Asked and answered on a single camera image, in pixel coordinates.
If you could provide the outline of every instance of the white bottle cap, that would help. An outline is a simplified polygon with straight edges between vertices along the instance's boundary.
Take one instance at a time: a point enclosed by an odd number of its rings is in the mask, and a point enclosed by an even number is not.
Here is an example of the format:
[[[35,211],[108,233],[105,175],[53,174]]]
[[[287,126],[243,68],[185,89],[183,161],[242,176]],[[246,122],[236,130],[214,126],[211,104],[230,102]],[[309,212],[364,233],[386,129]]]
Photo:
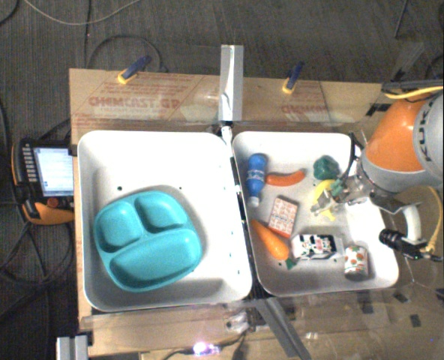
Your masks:
[[[249,206],[251,207],[258,207],[259,206],[259,198],[257,196],[251,196],[249,197]]]

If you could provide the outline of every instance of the blue clamp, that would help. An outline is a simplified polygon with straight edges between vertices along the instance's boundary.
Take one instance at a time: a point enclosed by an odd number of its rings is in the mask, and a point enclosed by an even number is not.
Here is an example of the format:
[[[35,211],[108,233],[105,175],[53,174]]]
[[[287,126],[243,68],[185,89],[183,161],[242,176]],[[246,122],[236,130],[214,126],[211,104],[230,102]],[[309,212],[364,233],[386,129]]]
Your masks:
[[[133,64],[131,64],[129,68],[124,69],[121,73],[117,75],[118,82],[121,84],[127,84],[137,75],[138,71],[144,69],[146,65],[151,61],[152,58],[149,55],[142,56]]]
[[[295,67],[287,73],[287,78],[285,82],[283,83],[282,91],[285,93],[291,94],[294,92],[294,88],[296,87],[297,79],[299,78],[299,75],[302,71],[302,67],[304,66],[304,63],[302,61],[299,61]]]

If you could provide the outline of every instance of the orange sausage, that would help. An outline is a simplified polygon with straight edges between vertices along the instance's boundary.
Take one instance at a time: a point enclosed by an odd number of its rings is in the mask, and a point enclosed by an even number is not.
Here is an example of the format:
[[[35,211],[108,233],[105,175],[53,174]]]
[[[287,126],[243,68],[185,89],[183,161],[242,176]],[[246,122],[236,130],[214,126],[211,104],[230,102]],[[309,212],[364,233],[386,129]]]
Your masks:
[[[265,183],[268,185],[274,185],[276,187],[288,187],[301,182],[305,177],[305,173],[302,171],[295,171],[289,175],[267,175],[265,177]]]
[[[273,233],[269,228],[263,226],[257,220],[251,220],[250,226],[255,230],[256,234],[259,236],[262,243],[267,248],[267,251],[276,260],[287,260],[289,258],[289,247],[280,240],[275,233]]]

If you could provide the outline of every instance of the can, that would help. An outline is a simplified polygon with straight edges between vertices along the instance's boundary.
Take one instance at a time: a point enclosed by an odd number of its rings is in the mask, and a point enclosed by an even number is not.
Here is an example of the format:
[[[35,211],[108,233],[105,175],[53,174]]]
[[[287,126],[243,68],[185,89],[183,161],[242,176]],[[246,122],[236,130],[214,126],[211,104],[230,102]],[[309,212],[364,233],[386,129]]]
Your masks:
[[[345,277],[352,281],[363,281],[369,277],[368,252],[360,245],[345,249]]]

